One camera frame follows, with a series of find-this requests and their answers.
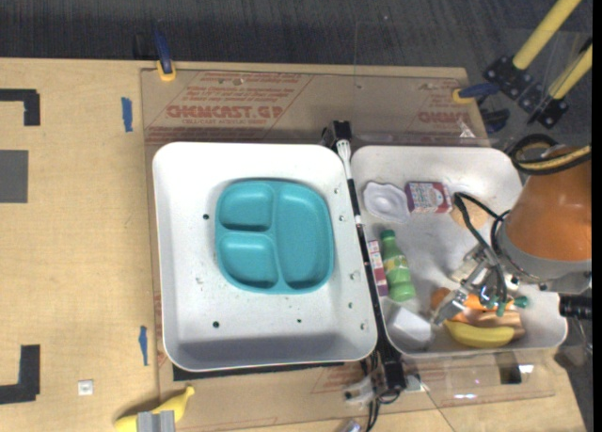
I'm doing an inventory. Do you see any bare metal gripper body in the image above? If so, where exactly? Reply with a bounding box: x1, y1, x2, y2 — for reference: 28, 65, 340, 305
463, 249, 522, 303

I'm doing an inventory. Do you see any orange carrot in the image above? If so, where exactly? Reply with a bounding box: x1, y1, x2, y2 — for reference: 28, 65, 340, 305
429, 285, 500, 323

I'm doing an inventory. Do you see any white plastic tray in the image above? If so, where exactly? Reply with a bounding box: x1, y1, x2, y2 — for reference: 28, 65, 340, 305
150, 140, 379, 373
349, 144, 569, 358

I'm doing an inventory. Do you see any yellow banana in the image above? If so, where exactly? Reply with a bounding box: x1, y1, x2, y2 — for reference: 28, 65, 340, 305
113, 385, 196, 432
442, 318, 517, 350

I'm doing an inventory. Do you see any white cube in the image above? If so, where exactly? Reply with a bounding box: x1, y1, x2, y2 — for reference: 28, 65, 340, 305
387, 306, 435, 352

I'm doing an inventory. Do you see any tan hot dog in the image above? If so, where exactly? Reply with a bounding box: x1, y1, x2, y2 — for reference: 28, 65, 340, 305
473, 308, 527, 343

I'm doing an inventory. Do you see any tan bread roll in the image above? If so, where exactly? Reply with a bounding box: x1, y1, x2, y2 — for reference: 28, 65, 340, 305
449, 200, 491, 230

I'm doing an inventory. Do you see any green bottle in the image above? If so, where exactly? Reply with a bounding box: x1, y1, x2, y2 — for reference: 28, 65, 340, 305
379, 229, 418, 304

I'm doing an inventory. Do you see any slim pink and purple carton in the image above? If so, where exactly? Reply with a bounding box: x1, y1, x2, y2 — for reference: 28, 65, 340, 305
367, 238, 390, 298

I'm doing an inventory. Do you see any white fried egg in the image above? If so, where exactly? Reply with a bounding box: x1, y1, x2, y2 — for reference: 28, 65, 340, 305
361, 180, 411, 225

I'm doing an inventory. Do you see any thin black and white rod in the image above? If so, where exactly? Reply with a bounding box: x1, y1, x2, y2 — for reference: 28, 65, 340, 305
336, 137, 392, 352

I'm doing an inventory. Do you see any teal divided plate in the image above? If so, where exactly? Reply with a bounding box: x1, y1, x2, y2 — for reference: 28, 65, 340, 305
214, 177, 337, 296

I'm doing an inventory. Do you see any brown cardboard board red print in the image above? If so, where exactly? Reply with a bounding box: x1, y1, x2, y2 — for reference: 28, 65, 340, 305
139, 66, 557, 427

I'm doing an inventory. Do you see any black block with thin wires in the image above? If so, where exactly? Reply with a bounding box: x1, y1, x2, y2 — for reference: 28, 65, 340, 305
379, 358, 408, 392
323, 120, 353, 148

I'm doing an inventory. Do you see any black cylinder on white bracket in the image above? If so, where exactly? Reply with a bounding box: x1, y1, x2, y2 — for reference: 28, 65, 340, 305
540, 272, 594, 321

